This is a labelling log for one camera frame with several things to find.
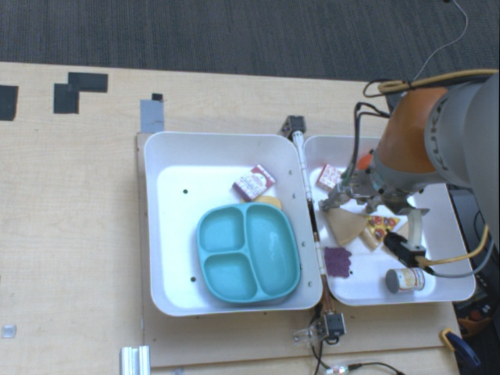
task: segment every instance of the blue handle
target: blue handle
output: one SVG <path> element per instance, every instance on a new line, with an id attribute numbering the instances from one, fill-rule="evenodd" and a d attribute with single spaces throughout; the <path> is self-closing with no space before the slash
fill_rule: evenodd
<path id="1" fill-rule="evenodd" d="M 470 346 L 459 336 L 453 334 L 452 332 L 448 332 L 446 334 L 446 338 L 455 348 L 456 353 L 462 359 L 465 365 L 472 370 L 479 368 L 481 365 L 481 360 L 477 357 L 476 353 Z"/>

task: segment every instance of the tin can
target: tin can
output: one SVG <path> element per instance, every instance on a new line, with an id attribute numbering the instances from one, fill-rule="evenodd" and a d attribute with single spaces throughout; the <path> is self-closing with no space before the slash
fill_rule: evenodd
<path id="1" fill-rule="evenodd" d="M 425 277 L 421 268 L 400 268 L 387 271 L 385 284 L 395 294 L 421 291 L 425 285 Z"/>

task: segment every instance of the blue divided plate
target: blue divided plate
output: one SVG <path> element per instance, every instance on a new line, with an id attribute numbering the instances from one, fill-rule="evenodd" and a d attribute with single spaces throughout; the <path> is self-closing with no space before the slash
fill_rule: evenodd
<path id="1" fill-rule="evenodd" d="M 262 302 L 296 288 L 297 244 L 288 218 L 276 207 L 244 203 L 210 210 L 197 236 L 203 276 L 217 298 Z"/>

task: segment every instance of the wooden table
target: wooden table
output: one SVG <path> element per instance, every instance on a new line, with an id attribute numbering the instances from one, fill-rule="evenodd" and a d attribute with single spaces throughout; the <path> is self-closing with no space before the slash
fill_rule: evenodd
<path id="1" fill-rule="evenodd" d="M 70 71 L 107 73 L 109 90 L 80 93 L 79 114 L 54 114 L 54 84 L 66 83 Z M 120 349 L 145 343 L 136 146 L 141 99 L 163 94 L 167 130 L 275 134 L 288 115 L 303 115 L 306 135 L 352 134 L 352 108 L 364 86 L 4 62 L 0 84 L 19 86 L 16 118 L 0 121 L 0 326 L 17 326 L 14 338 L 0 339 L 0 373 L 8 375 L 115 374 Z M 362 134 L 380 136 L 383 128 L 383 121 L 367 119 Z M 458 333 L 451 303 L 339 309 L 348 333 L 340 346 L 326 349 L 327 363 L 377 360 L 407 374 L 458 373 L 438 337 L 445 327 Z M 168 348 L 152 347 L 152 361 L 164 359 L 166 366 L 152 372 L 312 373 L 310 350 L 291 346 L 291 330 L 284 328 L 309 316 L 270 313 L 277 342 L 267 345 L 253 333 L 245 348 L 228 343 L 224 328 L 196 337 L 183 333 L 182 319 L 165 317 Z M 227 322 L 247 330 L 247 320 Z"/>

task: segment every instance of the dark gray carpet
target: dark gray carpet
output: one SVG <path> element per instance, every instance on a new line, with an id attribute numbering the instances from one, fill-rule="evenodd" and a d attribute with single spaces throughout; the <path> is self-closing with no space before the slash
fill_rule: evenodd
<path id="1" fill-rule="evenodd" d="M 499 0 L 423 76 L 498 67 Z M 442 0 L 0 0 L 0 60 L 370 80 L 411 78 L 456 38 Z"/>

